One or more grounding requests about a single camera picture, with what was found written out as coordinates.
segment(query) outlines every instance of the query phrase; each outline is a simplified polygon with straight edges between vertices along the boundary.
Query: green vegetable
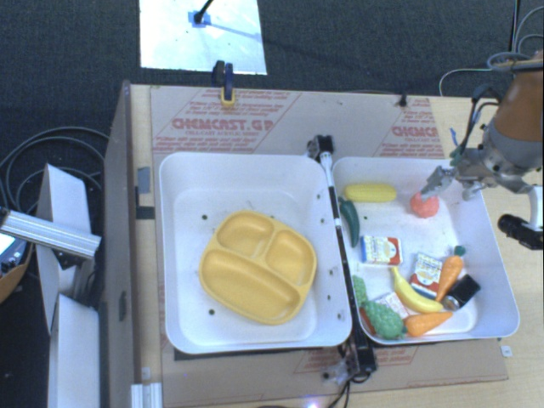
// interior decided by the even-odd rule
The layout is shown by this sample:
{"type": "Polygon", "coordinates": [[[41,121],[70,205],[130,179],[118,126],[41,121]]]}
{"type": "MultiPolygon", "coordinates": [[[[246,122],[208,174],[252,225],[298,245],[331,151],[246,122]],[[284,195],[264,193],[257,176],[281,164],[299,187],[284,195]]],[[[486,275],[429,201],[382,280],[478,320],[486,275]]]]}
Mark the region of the green vegetable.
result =
{"type": "Polygon", "coordinates": [[[378,336],[386,340],[394,340],[403,337],[406,333],[405,324],[400,316],[387,305],[368,301],[364,308],[378,336]]]}
{"type": "Polygon", "coordinates": [[[355,204],[351,201],[346,201],[343,198],[338,198],[340,203],[340,214],[346,219],[349,227],[349,236],[351,239],[351,247],[356,247],[359,242],[359,215],[355,209],[355,204]]]}
{"type": "Polygon", "coordinates": [[[357,307],[363,307],[365,303],[368,302],[368,297],[366,296],[365,281],[357,275],[353,275],[351,279],[354,282],[354,293],[355,299],[357,301],[357,307]]]}

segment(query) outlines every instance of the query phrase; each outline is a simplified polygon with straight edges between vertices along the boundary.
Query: banana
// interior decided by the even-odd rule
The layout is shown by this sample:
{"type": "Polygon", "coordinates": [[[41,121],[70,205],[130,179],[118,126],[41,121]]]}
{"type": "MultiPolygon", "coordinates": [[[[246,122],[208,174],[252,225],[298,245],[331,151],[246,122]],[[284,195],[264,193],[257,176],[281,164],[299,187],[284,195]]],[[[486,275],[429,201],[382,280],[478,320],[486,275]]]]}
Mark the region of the banana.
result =
{"type": "Polygon", "coordinates": [[[391,268],[394,277],[394,290],[402,303],[418,313],[435,313],[440,311],[442,304],[428,297],[420,295],[410,283],[399,274],[399,268],[391,268]]]}

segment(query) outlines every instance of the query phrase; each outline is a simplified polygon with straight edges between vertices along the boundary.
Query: robotic hand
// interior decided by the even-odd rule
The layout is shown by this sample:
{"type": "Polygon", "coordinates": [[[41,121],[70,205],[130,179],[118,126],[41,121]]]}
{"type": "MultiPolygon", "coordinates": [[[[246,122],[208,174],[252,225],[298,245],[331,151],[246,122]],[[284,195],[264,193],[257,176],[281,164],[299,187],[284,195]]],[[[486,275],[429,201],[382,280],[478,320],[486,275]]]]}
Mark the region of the robotic hand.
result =
{"type": "Polygon", "coordinates": [[[523,176],[542,167],[542,51],[534,59],[499,64],[497,67],[514,72],[514,78],[504,99],[488,86],[477,88],[473,109],[464,140],[451,153],[452,168],[438,167],[422,189],[422,199],[437,195],[455,179],[468,200],[487,187],[498,185],[515,194],[530,198],[531,218],[504,215],[499,229],[530,249],[542,249],[542,186],[524,182],[523,176]],[[490,124],[484,128],[484,137],[478,148],[467,148],[467,141],[478,122],[480,99],[491,91],[499,101],[499,108],[490,124]]]}

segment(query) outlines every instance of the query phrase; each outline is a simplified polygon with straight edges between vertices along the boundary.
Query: black carpet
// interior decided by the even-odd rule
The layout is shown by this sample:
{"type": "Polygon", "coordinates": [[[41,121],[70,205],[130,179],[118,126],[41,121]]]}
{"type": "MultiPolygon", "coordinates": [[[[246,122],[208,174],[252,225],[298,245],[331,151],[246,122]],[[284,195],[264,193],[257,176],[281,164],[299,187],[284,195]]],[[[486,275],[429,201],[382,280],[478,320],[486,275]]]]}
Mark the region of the black carpet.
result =
{"type": "MultiPolygon", "coordinates": [[[[513,2],[258,0],[269,74],[237,76],[235,85],[438,95],[447,71],[482,68],[490,55],[507,51],[513,2]]],[[[520,16],[543,3],[522,0],[520,16]]],[[[523,33],[542,33],[541,13],[523,33]]],[[[531,39],[523,51],[537,48],[541,40],[531,39]]],[[[0,0],[0,162],[23,140],[50,128],[77,125],[108,133],[124,79],[210,84],[209,73],[140,68],[139,0],[0,0]]],[[[503,92],[509,80],[487,72],[456,73],[443,89],[446,95],[467,96],[484,82],[503,92]]],[[[103,152],[104,144],[96,143],[103,152]]],[[[45,161],[69,159],[95,171],[86,153],[71,152],[64,146],[35,149],[18,162],[13,182],[45,161]]],[[[5,165],[0,168],[4,174],[5,165]]],[[[30,187],[23,199],[35,197],[39,180],[30,187]]],[[[48,338],[41,293],[32,275],[21,285],[0,305],[2,408],[46,404],[48,338]]]]}

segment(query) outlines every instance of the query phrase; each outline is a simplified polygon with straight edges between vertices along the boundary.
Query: yellow corn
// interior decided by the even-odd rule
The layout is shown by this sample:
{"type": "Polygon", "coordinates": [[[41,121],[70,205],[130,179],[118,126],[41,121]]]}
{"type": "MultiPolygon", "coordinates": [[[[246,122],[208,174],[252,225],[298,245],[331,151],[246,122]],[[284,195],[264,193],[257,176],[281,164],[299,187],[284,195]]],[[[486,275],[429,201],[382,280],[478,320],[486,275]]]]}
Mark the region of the yellow corn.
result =
{"type": "Polygon", "coordinates": [[[397,197],[395,188],[385,183],[348,184],[343,193],[354,202],[387,202],[397,197]]]}

